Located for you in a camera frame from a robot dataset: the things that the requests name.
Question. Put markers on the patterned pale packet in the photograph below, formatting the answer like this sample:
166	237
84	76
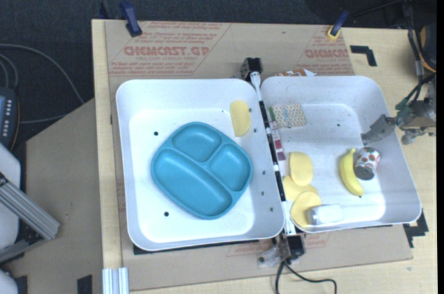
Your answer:
288	116

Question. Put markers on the white plastic tray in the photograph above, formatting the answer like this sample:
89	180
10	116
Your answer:
194	96
333	133

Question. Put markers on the yellow toy crisp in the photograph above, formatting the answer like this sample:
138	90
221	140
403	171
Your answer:
291	190
240	117
300	207
301	168

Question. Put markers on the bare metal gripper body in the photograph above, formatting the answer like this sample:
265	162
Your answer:
421	116

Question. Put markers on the orange and white packet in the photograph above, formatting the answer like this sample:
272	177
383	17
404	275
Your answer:
293	72

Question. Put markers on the white can strawberry print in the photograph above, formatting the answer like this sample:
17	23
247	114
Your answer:
367	159

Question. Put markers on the white bottle silver cap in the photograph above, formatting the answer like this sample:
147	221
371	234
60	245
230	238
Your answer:
327	214

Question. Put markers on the red and green stick packet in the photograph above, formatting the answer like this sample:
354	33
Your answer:
277	138

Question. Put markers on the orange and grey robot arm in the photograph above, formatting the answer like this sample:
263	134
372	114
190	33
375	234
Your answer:
429	46

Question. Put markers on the blue divided plate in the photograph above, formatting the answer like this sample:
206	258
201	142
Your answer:
194	178

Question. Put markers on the yellow banana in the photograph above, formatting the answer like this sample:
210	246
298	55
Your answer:
348	171

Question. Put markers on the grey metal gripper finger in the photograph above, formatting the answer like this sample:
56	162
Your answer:
378	128
408	137

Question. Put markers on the thin black and white rod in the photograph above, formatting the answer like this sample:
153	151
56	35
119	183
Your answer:
267	126

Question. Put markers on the brown cardboard board red print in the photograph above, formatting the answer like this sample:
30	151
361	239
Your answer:
208	39

